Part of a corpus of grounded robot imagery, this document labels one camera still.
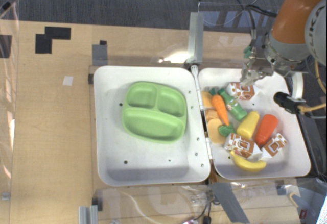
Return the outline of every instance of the yellow cable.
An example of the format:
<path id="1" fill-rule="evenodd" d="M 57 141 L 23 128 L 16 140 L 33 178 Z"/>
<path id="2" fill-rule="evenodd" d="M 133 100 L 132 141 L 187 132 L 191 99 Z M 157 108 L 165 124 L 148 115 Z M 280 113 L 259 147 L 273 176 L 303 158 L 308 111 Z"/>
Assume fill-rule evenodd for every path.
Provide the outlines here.
<path id="1" fill-rule="evenodd" d="M 297 107 L 298 107 L 298 109 L 300 110 L 301 113 L 306 113 L 306 112 L 311 112 L 311 111 L 315 111 L 315 110 L 319 110 L 321 108 L 324 108 L 324 107 L 326 107 L 326 103 L 320 104 L 320 105 L 317 105 L 317 106 L 314 106 L 314 107 L 305 107 L 305 106 L 302 106 L 302 105 L 299 105 Z"/>
<path id="2" fill-rule="evenodd" d="M 320 78 L 319 69 L 318 69 L 318 61 L 317 60 L 315 60 L 315 72 L 316 72 L 316 78 L 317 78 L 318 84 L 319 84 L 320 88 L 322 89 L 322 91 L 326 94 L 326 88 L 322 84 L 322 81 L 321 81 L 321 78 Z"/>

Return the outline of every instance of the red bottle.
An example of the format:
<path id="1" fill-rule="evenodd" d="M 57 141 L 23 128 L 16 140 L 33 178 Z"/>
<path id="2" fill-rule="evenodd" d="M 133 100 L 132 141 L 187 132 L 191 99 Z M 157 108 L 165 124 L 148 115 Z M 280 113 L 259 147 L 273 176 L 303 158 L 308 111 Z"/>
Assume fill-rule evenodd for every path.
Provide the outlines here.
<path id="1" fill-rule="evenodd" d="M 266 114 L 259 125 L 254 141 L 261 148 L 269 140 L 272 132 L 278 124 L 278 119 L 271 114 Z"/>

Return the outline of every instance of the white tray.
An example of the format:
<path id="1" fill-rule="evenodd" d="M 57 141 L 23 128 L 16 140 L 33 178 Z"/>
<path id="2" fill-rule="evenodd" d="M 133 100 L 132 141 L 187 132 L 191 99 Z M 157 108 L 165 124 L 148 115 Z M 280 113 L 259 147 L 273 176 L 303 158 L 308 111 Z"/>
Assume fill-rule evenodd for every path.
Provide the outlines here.
<path id="1" fill-rule="evenodd" d="M 179 90 L 186 99 L 184 135 L 171 144 L 144 141 L 122 126 L 129 86 L 146 81 Z M 210 172 L 194 78 L 182 68 L 103 66 L 94 75 L 98 173 L 110 186 L 194 183 Z"/>
<path id="2" fill-rule="evenodd" d="M 200 72 L 199 82 L 201 89 L 204 90 L 207 87 L 225 87 L 230 82 L 239 82 L 240 77 L 240 69 L 206 68 Z M 240 100 L 239 103 L 248 112 L 257 110 L 261 118 L 267 113 L 276 116 L 279 122 L 274 134 L 281 133 L 288 140 L 288 145 L 267 162 L 264 170 L 252 173 L 237 168 L 228 158 L 229 153 L 222 145 L 212 143 L 211 149 L 216 171 L 229 180 L 305 176 L 310 171 L 311 162 L 298 120 L 295 115 L 286 112 L 273 100 L 276 92 L 288 92 L 284 78 L 275 73 L 271 77 L 257 81 L 255 86 L 259 92 L 251 100 Z M 239 122 L 233 119 L 230 114 L 228 116 L 236 129 Z"/>

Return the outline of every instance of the brown and white carton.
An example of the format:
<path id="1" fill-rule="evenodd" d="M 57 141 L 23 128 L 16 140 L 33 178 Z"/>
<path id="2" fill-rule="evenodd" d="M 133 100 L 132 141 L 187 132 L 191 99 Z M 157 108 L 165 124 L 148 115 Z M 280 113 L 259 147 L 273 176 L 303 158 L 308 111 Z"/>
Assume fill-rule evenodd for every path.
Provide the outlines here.
<path id="1" fill-rule="evenodd" d="M 235 99 L 249 100 L 255 95 L 254 86 L 243 86 L 240 83 L 229 83 L 226 92 Z"/>
<path id="2" fill-rule="evenodd" d="M 226 137 L 224 148 L 228 151 L 234 151 L 237 155 L 246 159 L 254 159 L 262 153 L 254 141 L 235 133 L 231 133 Z"/>
<path id="3" fill-rule="evenodd" d="M 274 157 L 286 144 L 287 140 L 280 133 L 277 133 L 276 136 L 268 140 L 268 142 L 262 147 L 262 154 L 259 156 L 259 160 L 268 161 Z"/>

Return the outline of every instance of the white sticker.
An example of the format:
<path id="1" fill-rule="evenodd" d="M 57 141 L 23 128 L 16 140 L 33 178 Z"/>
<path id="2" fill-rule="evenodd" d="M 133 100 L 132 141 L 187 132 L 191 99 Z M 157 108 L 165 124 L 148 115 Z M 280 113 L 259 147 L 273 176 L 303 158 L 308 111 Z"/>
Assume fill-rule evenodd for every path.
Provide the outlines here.
<path id="1" fill-rule="evenodd" d="M 73 85 L 73 79 L 74 79 L 73 76 L 65 76 L 65 78 L 63 79 L 62 85 L 65 85 L 65 86 Z"/>

